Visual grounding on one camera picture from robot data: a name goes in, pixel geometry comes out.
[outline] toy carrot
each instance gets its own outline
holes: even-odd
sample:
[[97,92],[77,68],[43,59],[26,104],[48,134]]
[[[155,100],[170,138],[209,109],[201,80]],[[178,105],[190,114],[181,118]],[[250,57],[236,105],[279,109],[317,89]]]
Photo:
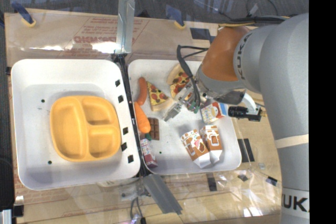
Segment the toy carrot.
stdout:
[[140,93],[137,99],[137,103],[139,105],[143,105],[147,98],[147,83],[144,77],[141,77],[139,79],[139,87],[140,87]]
[[134,110],[139,131],[144,134],[149,133],[151,131],[151,124],[137,101],[134,102]]

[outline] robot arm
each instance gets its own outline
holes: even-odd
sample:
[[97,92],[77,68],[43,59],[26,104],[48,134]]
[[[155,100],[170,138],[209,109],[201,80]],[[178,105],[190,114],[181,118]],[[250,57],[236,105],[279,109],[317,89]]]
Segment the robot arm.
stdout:
[[236,89],[262,94],[281,166],[281,223],[310,222],[308,25],[302,14],[251,31],[225,27],[196,74],[201,91],[226,103],[242,100]]

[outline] white tray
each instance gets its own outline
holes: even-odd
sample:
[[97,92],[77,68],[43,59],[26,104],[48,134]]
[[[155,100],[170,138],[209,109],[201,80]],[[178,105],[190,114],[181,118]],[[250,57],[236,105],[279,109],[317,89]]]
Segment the white tray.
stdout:
[[[12,89],[18,175],[27,188],[93,184],[131,178],[138,173],[140,157],[122,75],[115,63],[107,60],[21,60],[12,68]],[[95,95],[110,101],[118,115],[121,143],[126,143],[127,148],[101,161],[78,163],[61,158],[52,144],[49,114],[58,98],[69,95]]]
[[[130,63],[128,72],[131,85],[133,100],[139,95],[138,79],[144,77],[147,81],[153,83],[164,93],[170,96],[170,87],[166,83],[168,74],[172,68],[178,64],[173,60],[135,60]],[[187,61],[190,70],[196,74],[201,62]],[[148,168],[152,173],[160,175],[174,175],[185,173],[203,173],[216,172],[224,170],[233,170],[242,162],[238,140],[232,119],[228,116],[217,120],[220,139],[223,145],[223,152],[217,163],[212,167],[199,168],[194,164],[180,140],[180,136],[193,129],[201,129],[205,124],[201,113],[194,114],[183,107],[181,112],[167,122],[162,120],[166,110],[153,112],[147,98],[142,109],[147,117],[159,119],[160,140],[152,140],[154,154],[158,167]]]

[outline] toy pizza slice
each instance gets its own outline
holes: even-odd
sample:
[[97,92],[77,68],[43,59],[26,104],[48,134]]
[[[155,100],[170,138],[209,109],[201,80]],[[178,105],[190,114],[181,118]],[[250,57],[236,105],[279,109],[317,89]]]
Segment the toy pizza slice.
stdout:
[[148,81],[147,89],[152,111],[166,109],[174,102],[172,98],[168,97],[164,92]]
[[181,65],[176,65],[167,78],[167,83],[170,85],[172,98],[174,98],[187,85],[189,81],[190,78],[184,72]]

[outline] yellow divided plate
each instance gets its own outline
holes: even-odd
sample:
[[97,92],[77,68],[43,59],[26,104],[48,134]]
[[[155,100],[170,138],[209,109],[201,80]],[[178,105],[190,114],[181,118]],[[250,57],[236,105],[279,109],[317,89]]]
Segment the yellow divided plate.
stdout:
[[56,152],[72,162],[97,161],[113,156],[121,134],[114,106],[89,95],[62,97],[50,111],[51,137]]

